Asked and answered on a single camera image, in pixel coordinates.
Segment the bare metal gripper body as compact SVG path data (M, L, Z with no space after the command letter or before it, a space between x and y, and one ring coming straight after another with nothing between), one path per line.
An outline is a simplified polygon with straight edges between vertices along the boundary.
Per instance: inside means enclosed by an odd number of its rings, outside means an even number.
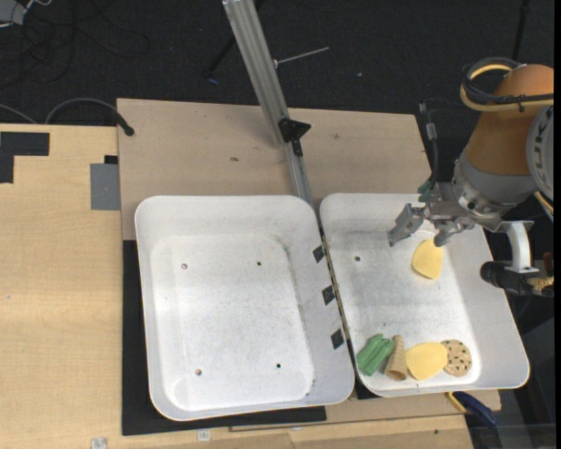
M493 229L502 216L501 205L467 182L437 182L421 191L421 202L424 216L436 228L468 229L473 225L487 225Z

